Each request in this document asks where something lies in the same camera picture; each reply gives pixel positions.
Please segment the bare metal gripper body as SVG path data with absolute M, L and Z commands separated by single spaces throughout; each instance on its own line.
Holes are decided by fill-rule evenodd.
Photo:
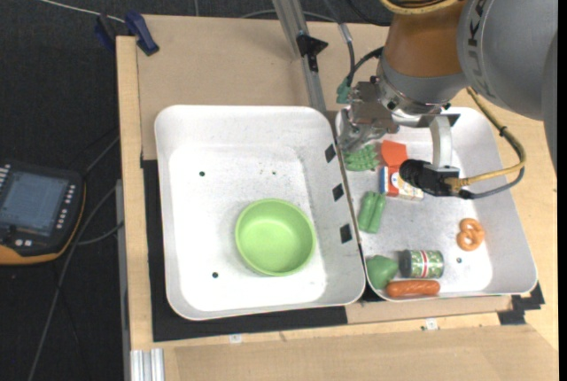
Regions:
M 399 126 L 426 127 L 447 106 L 446 100 L 417 100 L 398 91 L 386 79 L 358 82 L 350 93 L 348 127 L 355 134 L 395 133 Z

